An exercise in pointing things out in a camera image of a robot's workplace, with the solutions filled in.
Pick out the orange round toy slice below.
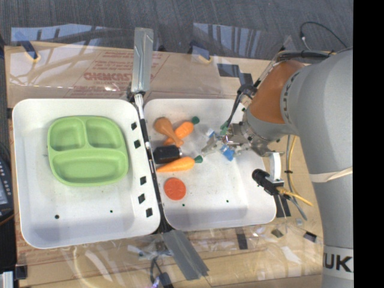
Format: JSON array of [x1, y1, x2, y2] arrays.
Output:
[[163, 177, 187, 201]]

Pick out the green divided plate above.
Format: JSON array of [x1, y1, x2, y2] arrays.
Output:
[[47, 115, 130, 187]]

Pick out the white plastic tray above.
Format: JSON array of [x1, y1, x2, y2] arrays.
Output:
[[143, 98, 277, 232], [11, 98, 161, 250]]

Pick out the large orange toy carrot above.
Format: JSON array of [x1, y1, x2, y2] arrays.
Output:
[[155, 155, 204, 173]]

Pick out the tan toy chicken drumstick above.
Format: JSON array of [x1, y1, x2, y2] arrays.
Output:
[[154, 116, 184, 148]]

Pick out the blue cube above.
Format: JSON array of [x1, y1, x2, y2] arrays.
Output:
[[220, 146, 235, 162]]

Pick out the brown cardboard board, red print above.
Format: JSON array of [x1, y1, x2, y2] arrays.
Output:
[[4, 40, 325, 287]]

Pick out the small orange toy carrot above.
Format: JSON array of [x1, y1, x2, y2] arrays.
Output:
[[163, 116, 200, 146]]

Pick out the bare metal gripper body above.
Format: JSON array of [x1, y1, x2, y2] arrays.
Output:
[[221, 121, 285, 158]]

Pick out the black cylinder on white bracket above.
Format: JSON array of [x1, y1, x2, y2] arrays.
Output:
[[251, 151, 285, 196]]

